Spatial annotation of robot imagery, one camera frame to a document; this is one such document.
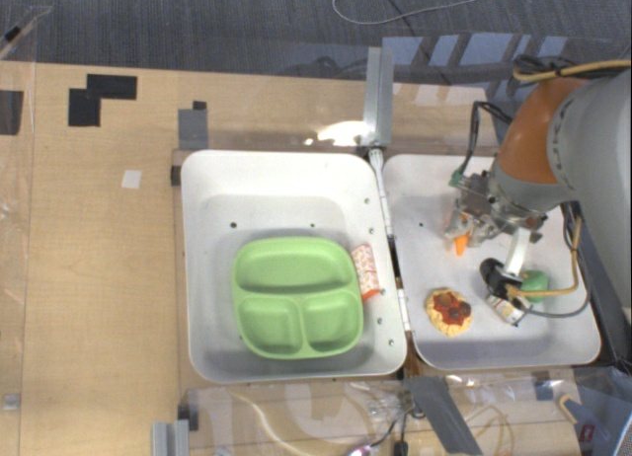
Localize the slice of pizza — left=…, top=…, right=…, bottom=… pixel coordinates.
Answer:
left=425, top=286, right=474, bottom=339

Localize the small brown and white bottle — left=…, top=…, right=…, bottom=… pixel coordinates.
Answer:
left=485, top=292, right=527, bottom=328

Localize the orange carrot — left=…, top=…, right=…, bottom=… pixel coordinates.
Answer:
left=445, top=206, right=469, bottom=258

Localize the black cylinder on white bracket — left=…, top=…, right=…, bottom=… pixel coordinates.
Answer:
left=479, top=226, right=532, bottom=303

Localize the white plastic tray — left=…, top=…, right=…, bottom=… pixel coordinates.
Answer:
left=179, top=148, right=409, bottom=386
left=381, top=153, right=603, bottom=373

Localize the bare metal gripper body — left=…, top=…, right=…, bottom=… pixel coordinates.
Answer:
left=453, top=172, right=548, bottom=237

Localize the green round toy vegetable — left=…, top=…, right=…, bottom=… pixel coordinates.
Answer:
left=519, top=269, right=551, bottom=304

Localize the green divided plate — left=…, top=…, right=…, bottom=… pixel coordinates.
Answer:
left=230, top=236, right=365, bottom=361

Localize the orange patterned packet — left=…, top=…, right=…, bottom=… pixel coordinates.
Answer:
left=351, top=242, right=386, bottom=304

